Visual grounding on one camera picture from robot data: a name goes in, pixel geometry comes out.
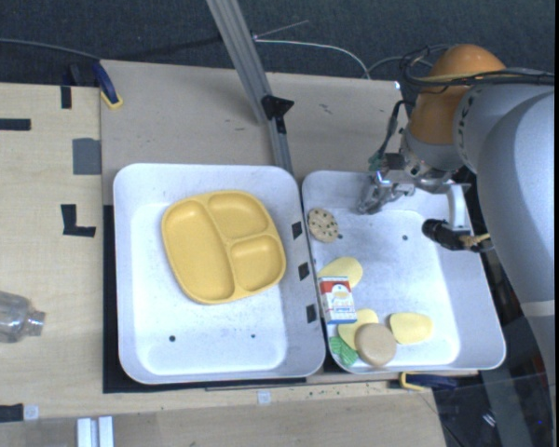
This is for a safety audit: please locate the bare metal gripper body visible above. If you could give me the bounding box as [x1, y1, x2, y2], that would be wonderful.
[375, 153, 454, 196]

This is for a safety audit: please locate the tan chocolate chip biscuit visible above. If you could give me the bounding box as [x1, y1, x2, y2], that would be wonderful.
[307, 208, 340, 244]

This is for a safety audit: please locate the yellow oval toy slice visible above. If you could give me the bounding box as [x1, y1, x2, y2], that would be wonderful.
[389, 312, 434, 345]
[336, 308, 380, 351]
[317, 256, 364, 291]

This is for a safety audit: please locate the white plastic tray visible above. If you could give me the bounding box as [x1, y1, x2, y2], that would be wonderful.
[301, 169, 508, 375]
[113, 162, 328, 386]

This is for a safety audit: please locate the red and white carton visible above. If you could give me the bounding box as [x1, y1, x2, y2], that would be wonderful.
[317, 276, 359, 326]

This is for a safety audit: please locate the tan round toy bread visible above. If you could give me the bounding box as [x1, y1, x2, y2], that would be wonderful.
[353, 322, 398, 368]

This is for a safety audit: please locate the green toy leaf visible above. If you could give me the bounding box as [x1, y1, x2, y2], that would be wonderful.
[328, 335, 360, 369]

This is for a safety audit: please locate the yellow divided plate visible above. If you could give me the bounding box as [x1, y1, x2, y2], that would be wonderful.
[160, 189, 288, 305]

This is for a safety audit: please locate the clear plastic bottle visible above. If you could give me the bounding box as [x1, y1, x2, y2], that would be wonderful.
[0, 286, 47, 345]

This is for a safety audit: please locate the black cylinder on white bracket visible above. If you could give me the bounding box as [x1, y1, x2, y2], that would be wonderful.
[421, 183, 481, 253]

